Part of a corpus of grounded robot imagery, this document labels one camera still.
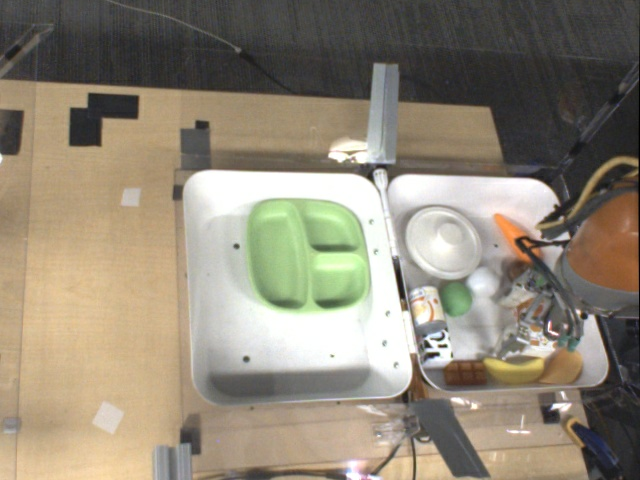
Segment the banana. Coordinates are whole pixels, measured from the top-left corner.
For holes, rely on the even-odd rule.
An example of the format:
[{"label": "banana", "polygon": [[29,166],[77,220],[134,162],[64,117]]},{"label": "banana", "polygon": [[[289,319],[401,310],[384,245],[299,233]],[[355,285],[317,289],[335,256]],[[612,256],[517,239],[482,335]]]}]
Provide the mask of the banana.
[{"label": "banana", "polygon": [[544,372],[544,359],[536,357],[524,363],[514,364],[485,357],[482,362],[484,367],[494,379],[505,384],[526,384],[537,380]]}]

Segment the soda can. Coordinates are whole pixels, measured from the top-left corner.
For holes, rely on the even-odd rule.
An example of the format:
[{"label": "soda can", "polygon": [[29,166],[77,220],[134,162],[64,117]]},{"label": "soda can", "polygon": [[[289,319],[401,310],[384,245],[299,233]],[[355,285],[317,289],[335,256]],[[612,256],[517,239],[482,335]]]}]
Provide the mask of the soda can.
[{"label": "soda can", "polygon": [[446,329],[447,322],[437,288],[422,286],[411,290],[409,304],[417,334],[424,336]]}]

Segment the orange carrot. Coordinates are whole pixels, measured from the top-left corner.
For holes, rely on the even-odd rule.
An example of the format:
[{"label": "orange carrot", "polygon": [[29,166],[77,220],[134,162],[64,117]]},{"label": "orange carrot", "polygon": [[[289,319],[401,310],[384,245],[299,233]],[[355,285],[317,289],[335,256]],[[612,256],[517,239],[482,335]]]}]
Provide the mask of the orange carrot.
[{"label": "orange carrot", "polygon": [[[509,242],[509,245],[513,249],[513,252],[516,253],[519,260],[525,261],[527,263],[531,263],[531,259],[525,253],[523,253],[518,246],[516,245],[516,238],[520,238],[521,236],[528,236],[527,233],[516,226],[513,222],[508,220],[504,215],[496,213],[493,215],[493,220],[496,221],[496,224],[502,231],[502,234]],[[538,258],[540,257],[540,249],[533,249],[533,254],[535,254]]]}]

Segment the green plate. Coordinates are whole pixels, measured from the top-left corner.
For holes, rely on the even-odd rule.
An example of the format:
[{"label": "green plate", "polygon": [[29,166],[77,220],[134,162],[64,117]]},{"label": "green plate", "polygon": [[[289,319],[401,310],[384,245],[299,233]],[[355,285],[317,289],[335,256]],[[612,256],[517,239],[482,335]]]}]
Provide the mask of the green plate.
[{"label": "green plate", "polygon": [[258,203],[249,215],[247,262],[254,291],[272,308],[340,309],[369,293],[360,223],[349,209],[329,201]]}]

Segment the white sink basin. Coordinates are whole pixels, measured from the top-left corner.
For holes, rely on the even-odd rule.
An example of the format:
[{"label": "white sink basin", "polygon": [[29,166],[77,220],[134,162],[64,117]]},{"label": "white sink basin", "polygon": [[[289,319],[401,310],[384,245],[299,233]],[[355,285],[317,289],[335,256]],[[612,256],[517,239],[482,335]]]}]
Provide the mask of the white sink basin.
[{"label": "white sink basin", "polygon": [[[207,401],[391,398],[406,390],[407,338],[382,207],[368,180],[351,174],[202,171],[189,179],[183,199],[192,376]],[[355,215],[369,263],[364,298],[316,311],[265,304],[250,280],[247,224],[252,209],[271,199],[329,201]]]},{"label": "white sink basin", "polygon": [[[389,204],[395,228],[401,237],[400,254],[407,259],[403,263],[403,272],[411,289],[425,285],[440,288],[441,284],[445,284],[409,261],[404,231],[410,217],[421,208],[446,206],[462,213],[480,235],[483,251],[481,264],[494,272],[501,272],[504,265],[515,256],[496,226],[493,215],[501,213],[523,226],[531,226],[526,231],[533,238],[540,238],[539,232],[534,232],[533,225],[558,204],[558,199],[551,188],[533,179],[408,174],[398,176],[389,185]],[[561,251],[559,247],[544,249],[543,258],[550,268],[555,265]],[[513,312],[500,307],[494,299],[475,300],[466,315],[447,317],[453,357],[477,360],[492,355],[505,327],[515,323]],[[590,317],[584,322],[584,337],[577,350],[583,357],[584,368],[579,378],[570,385],[530,383],[514,386],[489,379],[482,386],[448,386],[444,382],[444,364],[423,368],[423,375],[436,388],[450,392],[548,391],[601,384],[607,376],[608,359],[595,318]]]}]

